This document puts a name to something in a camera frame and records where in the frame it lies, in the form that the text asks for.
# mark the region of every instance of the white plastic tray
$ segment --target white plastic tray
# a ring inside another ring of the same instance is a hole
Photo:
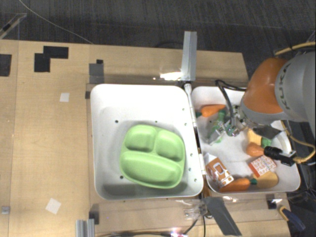
[[[203,188],[189,102],[175,86],[100,84],[90,96],[95,189],[104,199],[191,197]],[[121,145],[134,125],[175,132],[186,147],[184,174],[173,189],[154,189],[122,178]]]
[[[233,105],[240,104],[243,92],[227,90],[227,94]],[[192,92],[192,101],[196,111],[201,110],[205,105],[226,104],[225,98],[217,87],[195,88]],[[225,134],[221,143],[214,143],[212,146],[206,143],[207,131],[211,128],[210,121],[216,118],[217,115],[208,118],[199,117],[197,119],[202,152],[208,152],[211,155],[217,156],[233,177],[251,177],[253,172],[249,168],[248,163],[256,158],[250,157],[245,152],[248,144],[246,132],[242,132],[237,137],[229,137]],[[272,126],[282,129],[279,121],[275,121]],[[273,140],[272,146],[282,148],[287,153],[291,151],[291,144],[285,132],[282,132]],[[255,185],[251,185],[247,191],[239,192],[239,194],[291,192],[298,189],[300,186],[300,176],[297,166],[293,165],[289,167],[281,164],[280,161],[275,162],[277,165],[275,173],[279,178],[279,183],[276,186],[270,189],[259,189]],[[207,180],[213,191],[220,193],[215,183],[210,178]]]

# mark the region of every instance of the wooden table surface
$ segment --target wooden table surface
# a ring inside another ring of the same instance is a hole
[[[69,58],[51,59],[50,73],[35,73],[34,54],[43,53],[44,45],[68,47]],[[182,51],[0,40],[0,54],[12,55],[10,76],[0,77],[0,206],[11,208],[0,214],[0,236],[75,236],[76,220],[86,220],[90,210],[89,63],[104,61],[106,81],[136,83],[178,71]],[[242,54],[198,51],[197,79],[218,78],[246,85]],[[70,94],[69,102],[60,102],[61,93]],[[279,196],[288,207],[285,195]],[[57,214],[45,209],[51,198],[61,203]],[[263,197],[228,209],[244,236],[290,236],[287,223],[267,209]],[[144,222],[141,213],[133,217]],[[214,220],[207,224],[206,236],[222,236]],[[202,232],[199,221],[190,236]]]

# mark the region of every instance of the white paper square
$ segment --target white paper square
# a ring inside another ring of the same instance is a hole
[[[57,214],[60,206],[61,206],[60,202],[51,198],[45,209],[51,213]]]
[[[69,102],[70,93],[61,93],[59,102]]]

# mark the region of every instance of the red and white box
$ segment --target red and white box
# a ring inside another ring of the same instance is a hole
[[[255,159],[249,163],[248,166],[257,177],[262,176],[264,173],[274,170],[277,167],[275,162],[266,156],[261,156]]]

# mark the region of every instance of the green divided plate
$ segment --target green divided plate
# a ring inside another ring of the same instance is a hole
[[[177,134],[142,124],[128,130],[119,158],[125,178],[158,189],[176,187],[181,181],[184,163],[185,146]]]

